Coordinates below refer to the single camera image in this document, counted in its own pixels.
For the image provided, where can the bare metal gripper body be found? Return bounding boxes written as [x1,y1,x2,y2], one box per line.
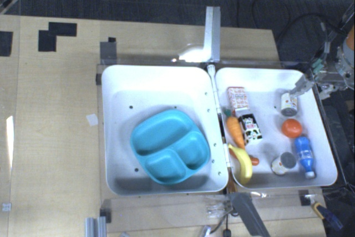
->
[312,59,355,92]

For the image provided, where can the white can with fruit print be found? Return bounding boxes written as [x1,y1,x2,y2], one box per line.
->
[280,92,298,117]

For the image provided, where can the white plastic tray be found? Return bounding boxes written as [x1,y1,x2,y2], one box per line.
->
[100,64,230,196]
[215,67,339,190]

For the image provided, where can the orange fruit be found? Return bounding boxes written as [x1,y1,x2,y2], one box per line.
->
[281,118,303,139]

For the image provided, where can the red and white carton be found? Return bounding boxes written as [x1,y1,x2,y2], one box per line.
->
[227,86,249,110]

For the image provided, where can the black and white cow carton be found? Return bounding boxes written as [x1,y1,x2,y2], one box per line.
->
[237,113,263,147]

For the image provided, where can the blue bottle with white cap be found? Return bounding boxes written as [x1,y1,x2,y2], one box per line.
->
[293,136,317,179]

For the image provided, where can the orange carrot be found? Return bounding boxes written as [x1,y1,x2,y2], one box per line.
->
[223,108,246,150]

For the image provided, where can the white can with grey lid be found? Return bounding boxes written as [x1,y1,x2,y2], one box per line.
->
[271,152,298,176]

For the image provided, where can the red sausage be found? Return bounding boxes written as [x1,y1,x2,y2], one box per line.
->
[230,149,260,167]

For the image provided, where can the yellow banana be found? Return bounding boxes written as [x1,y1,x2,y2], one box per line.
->
[227,143,253,185]

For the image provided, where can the blue divided plate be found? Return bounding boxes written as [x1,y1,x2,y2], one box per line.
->
[130,109,211,185]

